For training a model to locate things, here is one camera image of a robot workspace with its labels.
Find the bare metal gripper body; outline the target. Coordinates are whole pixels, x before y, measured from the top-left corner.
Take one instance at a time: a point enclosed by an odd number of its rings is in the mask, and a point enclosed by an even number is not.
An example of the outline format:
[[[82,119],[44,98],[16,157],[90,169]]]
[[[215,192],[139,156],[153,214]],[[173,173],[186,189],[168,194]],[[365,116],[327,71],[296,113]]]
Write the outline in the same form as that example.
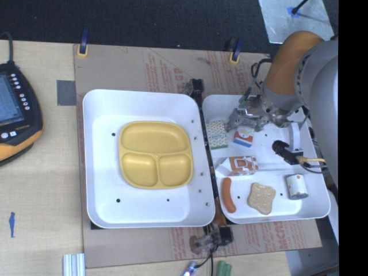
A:
[[[267,97],[261,95],[249,96],[245,102],[244,111],[245,118],[252,122],[253,127],[255,127],[255,121],[262,116],[268,117],[269,124],[274,124],[280,128],[290,124],[288,117],[291,112],[280,109],[270,102]]]

